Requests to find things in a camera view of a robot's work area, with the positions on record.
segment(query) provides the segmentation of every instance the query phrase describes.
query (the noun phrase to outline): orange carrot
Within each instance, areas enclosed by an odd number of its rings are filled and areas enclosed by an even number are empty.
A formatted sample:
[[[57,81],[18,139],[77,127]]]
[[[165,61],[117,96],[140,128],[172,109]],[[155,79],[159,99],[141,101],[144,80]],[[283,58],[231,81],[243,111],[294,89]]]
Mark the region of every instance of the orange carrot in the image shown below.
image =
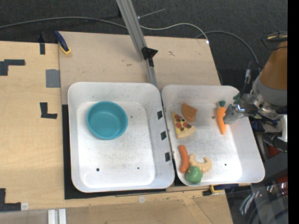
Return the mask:
[[[185,172],[187,172],[187,169],[189,167],[189,156],[187,153],[187,149],[184,145],[180,145],[178,147],[178,149],[179,149],[179,152],[180,152],[181,158],[182,158],[181,167],[180,167],[179,171],[181,173],[185,173]]]
[[[218,120],[218,125],[220,128],[221,134],[225,134],[226,125],[223,121],[223,117],[225,116],[225,111],[226,111],[226,108],[224,108],[225,101],[220,101],[219,104],[220,104],[220,107],[217,110],[217,120]]]

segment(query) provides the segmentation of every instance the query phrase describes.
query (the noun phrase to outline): blue and yellow clamp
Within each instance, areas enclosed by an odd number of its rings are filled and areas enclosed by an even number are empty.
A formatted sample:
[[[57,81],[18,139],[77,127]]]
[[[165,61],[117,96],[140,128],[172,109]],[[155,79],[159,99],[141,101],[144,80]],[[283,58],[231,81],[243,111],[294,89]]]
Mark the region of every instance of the blue and yellow clamp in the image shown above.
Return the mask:
[[[68,45],[66,44],[64,38],[61,36],[61,34],[58,31],[54,32],[54,35],[58,41],[58,43],[60,44],[59,48],[62,50],[63,53],[65,53],[66,55],[71,53],[71,48],[68,47]]]

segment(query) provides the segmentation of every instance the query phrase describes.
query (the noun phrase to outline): toy pizza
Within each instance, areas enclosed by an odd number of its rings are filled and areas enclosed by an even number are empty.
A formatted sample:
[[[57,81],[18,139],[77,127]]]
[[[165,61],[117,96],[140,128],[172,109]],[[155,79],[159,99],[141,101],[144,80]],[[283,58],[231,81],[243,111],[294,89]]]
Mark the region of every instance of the toy pizza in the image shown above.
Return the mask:
[[[175,112],[171,112],[171,114],[177,139],[186,138],[195,132],[196,128],[190,125],[185,119]]]

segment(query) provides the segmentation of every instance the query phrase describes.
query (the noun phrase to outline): table surface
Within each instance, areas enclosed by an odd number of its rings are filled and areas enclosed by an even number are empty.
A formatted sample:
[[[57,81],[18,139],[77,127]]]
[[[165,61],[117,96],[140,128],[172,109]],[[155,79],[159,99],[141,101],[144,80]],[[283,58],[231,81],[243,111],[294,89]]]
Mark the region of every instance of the table surface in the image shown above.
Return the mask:
[[[137,57],[128,35],[61,33],[72,49],[69,56],[57,44],[45,44],[41,55],[39,43],[0,42],[0,61],[24,59],[26,63],[11,65],[8,75],[0,76],[0,188],[6,188],[5,202],[28,203],[31,210],[123,204],[130,210],[130,205],[138,205],[138,195],[64,199],[62,104],[67,103],[66,91],[74,82],[147,82],[145,62]],[[159,50],[154,64],[160,90],[167,84],[220,85],[205,40],[145,39],[148,47]],[[88,67],[98,69],[96,76]],[[61,88],[46,87],[45,73],[51,69],[60,70]],[[56,119],[41,118],[41,102],[48,103],[48,113],[57,113]],[[163,193],[146,194],[145,200],[170,206],[181,200],[177,205],[188,208],[194,223],[232,223],[225,195],[213,201],[213,196],[202,196],[206,189],[169,187]],[[157,203],[157,210],[162,203]],[[205,214],[206,208],[211,216]],[[215,213],[219,222],[211,221]]]

